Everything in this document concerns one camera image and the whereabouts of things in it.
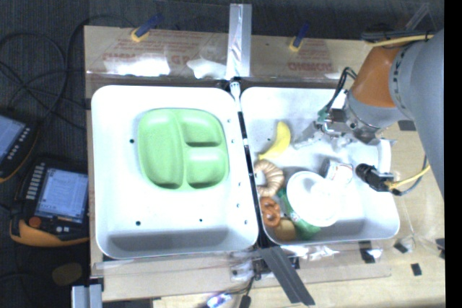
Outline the beige doughnut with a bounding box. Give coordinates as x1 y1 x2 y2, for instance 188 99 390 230
253 159 286 198

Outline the clear plastic packet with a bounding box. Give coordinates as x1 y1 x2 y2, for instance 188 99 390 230
293 125 326 151

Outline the yellow banana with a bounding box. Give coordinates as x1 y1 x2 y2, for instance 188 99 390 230
257 120 292 161

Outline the brown cardboard board red print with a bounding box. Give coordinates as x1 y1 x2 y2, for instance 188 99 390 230
83 25 398 302

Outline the green divided plate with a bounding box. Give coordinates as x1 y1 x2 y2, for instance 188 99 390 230
136 107 231 190

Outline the brown pretzel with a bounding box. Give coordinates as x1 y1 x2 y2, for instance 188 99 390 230
260 195 282 229

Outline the black cylinder on white bracket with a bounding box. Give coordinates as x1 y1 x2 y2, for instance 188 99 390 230
354 138 396 193

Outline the white bowl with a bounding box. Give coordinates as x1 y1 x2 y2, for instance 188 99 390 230
285 170 348 228

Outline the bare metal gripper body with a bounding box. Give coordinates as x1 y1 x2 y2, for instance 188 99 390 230
323 106 384 146

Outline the clear plastic bottle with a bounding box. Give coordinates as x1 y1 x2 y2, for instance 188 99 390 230
318 158 354 185

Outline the brown kiwi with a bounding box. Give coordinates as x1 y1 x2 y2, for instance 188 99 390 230
274 217 298 243

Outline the white plastic tray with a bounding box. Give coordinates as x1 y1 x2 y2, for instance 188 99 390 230
239 86 401 247
90 84 261 260

